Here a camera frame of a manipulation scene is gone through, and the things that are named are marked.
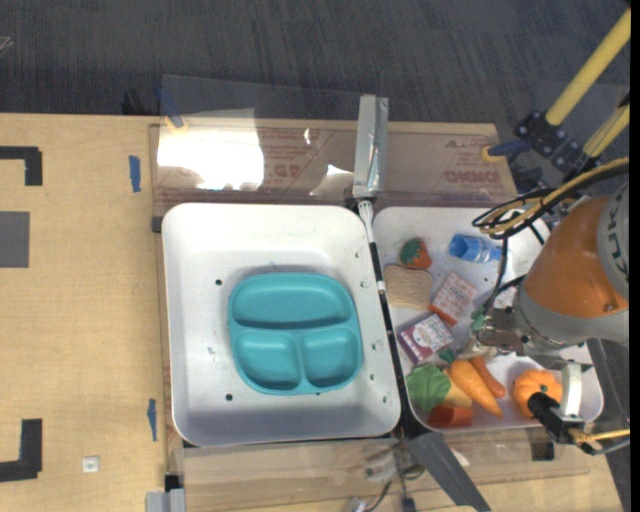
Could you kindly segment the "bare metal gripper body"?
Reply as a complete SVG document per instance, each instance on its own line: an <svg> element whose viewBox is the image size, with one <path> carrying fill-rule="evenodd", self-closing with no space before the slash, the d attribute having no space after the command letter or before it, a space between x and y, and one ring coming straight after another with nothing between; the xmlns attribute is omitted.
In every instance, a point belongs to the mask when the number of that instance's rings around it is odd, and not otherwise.
<svg viewBox="0 0 640 512"><path fill-rule="evenodd" d="M517 316L511 307L491 308L476 334L476 339L484 346L524 356L523 336L517 323Z"/></svg>

